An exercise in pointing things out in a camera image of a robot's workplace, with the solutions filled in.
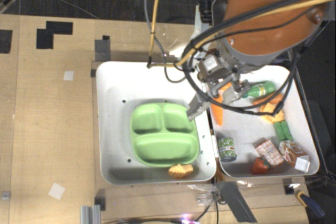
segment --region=green plate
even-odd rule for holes
[[[132,148],[146,165],[170,167],[193,162],[199,152],[195,121],[186,108],[173,103],[151,103],[137,107],[131,118]]]

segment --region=white plastic tray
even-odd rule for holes
[[[280,88],[289,71],[280,66],[265,66],[255,72],[244,74],[241,79],[249,82],[270,80],[276,88]],[[252,105],[253,98],[240,99],[233,103],[235,106]],[[310,167],[305,174],[292,168],[287,162],[269,171],[265,175],[253,175],[250,169],[254,160],[259,157],[255,146],[264,140],[270,139],[276,148],[279,148],[273,124],[266,122],[259,116],[244,115],[223,111],[223,125],[214,124],[216,138],[227,136],[234,139],[237,159],[233,162],[221,162],[223,171],[231,177],[288,177],[315,174],[319,169],[319,158],[315,149],[313,138],[308,126],[306,116],[302,107],[299,93],[295,83],[292,84],[284,106],[285,120],[288,123],[290,133],[294,141],[301,146],[309,155]]]
[[[169,74],[172,79],[183,75],[176,69],[169,69]],[[167,168],[140,163],[132,151],[133,110],[141,104],[165,101],[187,106],[195,94],[187,81],[170,83],[163,68],[148,69],[144,62],[105,62],[99,66],[96,78],[101,173],[107,182],[118,185],[202,182],[214,176],[216,162],[205,112],[195,120],[200,154],[192,163],[194,172],[190,177],[174,179]]]

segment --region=sink basin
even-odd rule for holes
[[[137,107],[131,117],[131,142],[143,164],[170,167],[193,162],[199,152],[195,121],[186,108],[174,103],[151,103]]]
[[[174,68],[168,72],[172,79],[181,78],[181,72]],[[187,108],[195,94],[187,81],[170,83],[162,68],[148,69],[143,62],[105,62],[97,69],[96,80],[100,168],[107,182],[115,185],[204,182],[214,176],[216,162],[206,112],[196,117],[194,125],[184,125],[179,122],[183,118],[179,115],[184,112],[172,110],[169,105],[149,106],[146,113],[139,111],[135,116],[138,120],[132,123],[133,135],[138,138],[133,139],[130,135],[132,114],[141,105],[169,103]],[[155,133],[160,131],[161,135],[170,135],[164,139],[157,137]],[[196,131],[197,139],[192,135],[193,131]],[[165,153],[166,158],[158,158],[151,150],[158,147],[160,141],[170,147],[175,147],[179,141],[179,155]],[[169,158],[174,159],[170,164],[191,162],[193,173],[185,179],[170,177]]]

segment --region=small box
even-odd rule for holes
[[[271,168],[274,168],[284,162],[284,159],[270,139],[259,144],[256,147],[256,151],[259,153],[260,157],[263,157],[268,161]]]
[[[279,151],[283,158],[296,170],[307,173],[310,162],[309,155],[291,140],[282,141]]]

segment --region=chocolate milk carton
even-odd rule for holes
[[[308,172],[309,156],[295,142],[291,140],[281,141],[279,152],[293,168],[304,173]]]

